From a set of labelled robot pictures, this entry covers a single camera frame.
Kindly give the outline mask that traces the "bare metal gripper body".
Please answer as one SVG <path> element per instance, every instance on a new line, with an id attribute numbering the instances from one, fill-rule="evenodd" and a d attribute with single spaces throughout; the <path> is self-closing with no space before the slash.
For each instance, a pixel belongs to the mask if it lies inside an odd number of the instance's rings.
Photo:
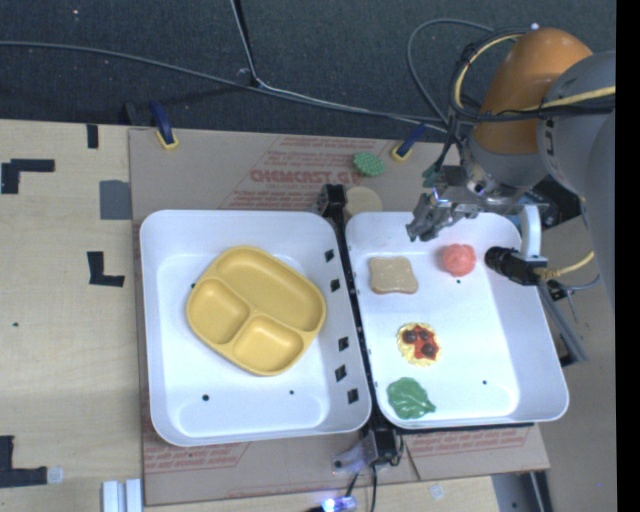
<path id="1" fill-rule="evenodd" d="M 461 166 L 444 166 L 435 179 L 435 205 L 451 219 L 475 218 L 480 213 L 501 213 L 501 203 L 485 193 Z"/>

